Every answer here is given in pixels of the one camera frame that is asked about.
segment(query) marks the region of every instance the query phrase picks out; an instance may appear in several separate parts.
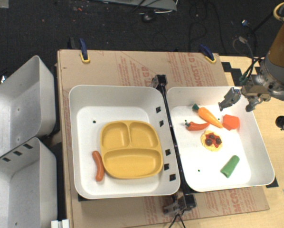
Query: cardboard sheet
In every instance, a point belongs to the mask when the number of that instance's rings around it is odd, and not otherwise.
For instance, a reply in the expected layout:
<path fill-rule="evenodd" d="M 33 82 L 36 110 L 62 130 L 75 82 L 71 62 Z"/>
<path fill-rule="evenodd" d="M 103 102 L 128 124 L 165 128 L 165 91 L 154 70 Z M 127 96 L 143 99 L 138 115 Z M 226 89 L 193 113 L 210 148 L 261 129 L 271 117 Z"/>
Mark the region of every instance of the cardboard sheet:
<path fill-rule="evenodd" d="M 67 216 L 75 228 L 125 228 L 171 222 L 163 207 L 171 197 L 141 197 L 79 201 L 74 186 L 68 95 L 76 85 L 149 86 L 156 74 L 165 74 L 168 87 L 227 86 L 218 55 L 209 63 L 201 53 L 88 51 L 89 64 L 79 50 L 58 52 L 60 107 L 63 135 Z M 197 207 L 184 220 L 269 209 L 262 187 L 196 193 Z"/>

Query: black floor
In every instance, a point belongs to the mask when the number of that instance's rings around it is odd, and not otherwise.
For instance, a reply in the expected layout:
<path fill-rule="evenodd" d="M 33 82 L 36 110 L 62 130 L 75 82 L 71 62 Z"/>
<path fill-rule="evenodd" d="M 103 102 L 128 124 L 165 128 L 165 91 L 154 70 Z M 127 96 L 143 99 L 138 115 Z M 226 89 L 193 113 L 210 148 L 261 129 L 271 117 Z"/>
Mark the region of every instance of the black floor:
<path fill-rule="evenodd" d="M 0 71 L 11 75 L 33 55 L 51 67 L 67 41 L 84 38 L 88 49 L 197 52 L 204 44 L 221 55 L 265 55 L 281 22 L 269 15 L 284 0 L 180 0 L 178 11 L 144 23 L 145 8 L 86 0 L 9 0 L 0 8 Z M 268 18 L 256 30 L 250 32 Z M 242 26 L 247 20 L 249 27 Z"/>

